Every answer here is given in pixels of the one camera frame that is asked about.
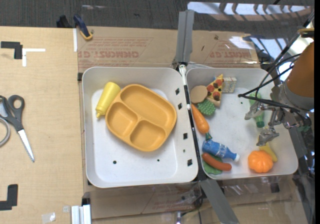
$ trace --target white plastic tray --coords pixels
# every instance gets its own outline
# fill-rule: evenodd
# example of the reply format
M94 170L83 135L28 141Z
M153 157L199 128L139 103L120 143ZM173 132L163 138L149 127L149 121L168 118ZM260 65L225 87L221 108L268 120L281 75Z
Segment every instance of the white plastic tray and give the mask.
M96 118L95 107L109 81L121 88L141 84L174 105L176 125L159 149L153 152L136 150L108 130L104 116L99 120ZM198 164L184 86L176 70L92 67L84 72L82 83L86 174L94 186L110 188L180 183L192 181L197 176Z
M238 94L245 93L257 87L267 74L262 69L235 69L235 68L193 68L187 72L186 80L189 91L197 85L208 85L213 77L223 74L224 77L236 77L237 84L233 93L223 93L221 106L217 108L212 117L206 118L210 126L210 134L213 140L222 143L229 149L240 155L239 162L231 159L223 159L232 165L231 171L223 171L214 175L206 173L210 178L217 180L248 178L269 175L286 175L294 173L298 168L298 160L293 147L290 134L282 124L275 126L276 132L280 133L271 141L270 147L278 157L273 168L268 173L255 173L248 167L248 155L253 150L258 150L256 143L262 128L257 128L255 120L245 120L245 114L249 111L248 99L239 98ZM262 98L270 99L273 83L270 83L259 90ZM265 111L264 122L267 125L271 112ZM198 144L202 153L202 144L205 136L198 131Z

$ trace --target yellow mustard bottle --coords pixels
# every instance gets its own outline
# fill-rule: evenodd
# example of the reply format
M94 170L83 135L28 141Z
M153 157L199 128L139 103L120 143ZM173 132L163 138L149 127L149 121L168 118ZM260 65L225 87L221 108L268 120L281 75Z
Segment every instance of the yellow mustard bottle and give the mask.
M96 105L96 117L99 118L102 115L106 114L106 111L112 101L116 98L117 94L120 92L121 88L114 82L108 82L103 92L99 98L99 101Z

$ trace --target bottle cap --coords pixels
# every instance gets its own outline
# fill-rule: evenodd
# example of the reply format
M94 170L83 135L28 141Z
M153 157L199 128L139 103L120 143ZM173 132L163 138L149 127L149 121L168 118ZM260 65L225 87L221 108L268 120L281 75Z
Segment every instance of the bottle cap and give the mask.
M256 122L256 124L258 128L263 128L265 123L263 121L259 121L259 122Z
M235 162L238 162L239 159L240 159L240 155L236 154L234 161L235 161Z

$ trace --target orange pumpkin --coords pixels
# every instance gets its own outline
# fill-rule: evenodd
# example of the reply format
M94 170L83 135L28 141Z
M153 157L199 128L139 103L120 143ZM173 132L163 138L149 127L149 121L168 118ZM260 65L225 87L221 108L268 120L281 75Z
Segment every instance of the orange pumpkin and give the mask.
M248 156L249 168L257 173L265 173L271 170L274 162L271 155L265 151L252 151Z

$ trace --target toy pizza slice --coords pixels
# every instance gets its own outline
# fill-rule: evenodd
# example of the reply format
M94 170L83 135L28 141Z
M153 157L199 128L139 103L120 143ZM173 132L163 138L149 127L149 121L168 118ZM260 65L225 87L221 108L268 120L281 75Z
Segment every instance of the toy pizza slice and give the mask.
M208 90L208 100L214 103L216 107L220 106L222 96L222 83L224 82L223 74L220 74L206 89Z

